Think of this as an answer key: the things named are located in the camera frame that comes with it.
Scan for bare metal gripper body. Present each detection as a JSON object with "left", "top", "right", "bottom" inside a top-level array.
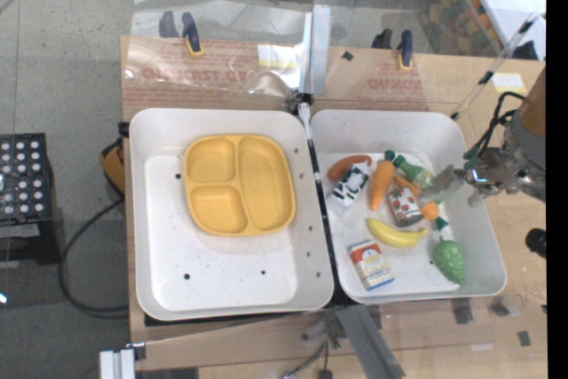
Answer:
[{"left": 463, "top": 145, "right": 548, "bottom": 203}]

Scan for small orange toy carrot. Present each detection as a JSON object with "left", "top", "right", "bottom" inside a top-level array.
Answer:
[{"left": 394, "top": 174, "right": 446, "bottom": 222}]

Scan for green plastic bottle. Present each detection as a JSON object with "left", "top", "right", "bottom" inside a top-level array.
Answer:
[{"left": 392, "top": 154, "right": 437, "bottom": 192}]

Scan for small white bottle green cap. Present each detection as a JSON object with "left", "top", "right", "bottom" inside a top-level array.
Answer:
[{"left": 433, "top": 216, "right": 454, "bottom": 242}]

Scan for small can with tomato print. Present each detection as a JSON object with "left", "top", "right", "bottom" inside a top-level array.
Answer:
[{"left": 386, "top": 186, "right": 424, "bottom": 229}]

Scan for large orange toy carrot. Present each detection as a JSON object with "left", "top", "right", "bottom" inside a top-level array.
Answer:
[{"left": 369, "top": 150, "right": 397, "bottom": 212}]

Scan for yellow banana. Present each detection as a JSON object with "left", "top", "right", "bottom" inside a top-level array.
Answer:
[{"left": 366, "top": 217, "right": 430, "bottom": 249}]

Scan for green grapes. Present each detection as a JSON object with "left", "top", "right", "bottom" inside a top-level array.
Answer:
[{"left": 430, "top": 235, "right": 467, "bottom": 286}]

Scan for white and black milk carton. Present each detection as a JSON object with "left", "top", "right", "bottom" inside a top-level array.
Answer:
[{"left": 326, "top": 162, "right": 371, "bottom": 217}]

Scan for white plastic tray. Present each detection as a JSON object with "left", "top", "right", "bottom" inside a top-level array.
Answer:
[
  {"left": 309, "top": 108, "right": 509, "bottom": 306},
  {"left": 128, "top": 107, "right": 335, "bottom": 322}
]

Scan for orange-red toy sausage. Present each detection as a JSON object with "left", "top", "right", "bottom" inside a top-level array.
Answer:
[{"left": 327, "top": 154, "right": 374, "bottom": 182}]

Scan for red and white carton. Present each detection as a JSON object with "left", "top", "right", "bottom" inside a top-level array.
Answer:
[{"left": 347, "top": 239, "right": 396, "bottom": 292}]

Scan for thin black and white rod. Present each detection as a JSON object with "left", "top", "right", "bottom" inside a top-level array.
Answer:
[{"left": 297, "top": 101, "right": 341, "bottom": 280}]

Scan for yellow divided plate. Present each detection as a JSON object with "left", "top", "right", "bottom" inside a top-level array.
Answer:
[{"left": 182, "top": 133, "right": 297, "bottom": 238}]

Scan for brown cardboard board red print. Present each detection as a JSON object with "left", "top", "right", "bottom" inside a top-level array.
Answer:
[{"left": 118, "top": 34, "right": 548, "bottom": 372}]

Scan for black block with thin wires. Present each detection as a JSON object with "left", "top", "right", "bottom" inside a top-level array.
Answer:
[{"left": 285, "top": 91, "right": 314, "bottom": 111}]

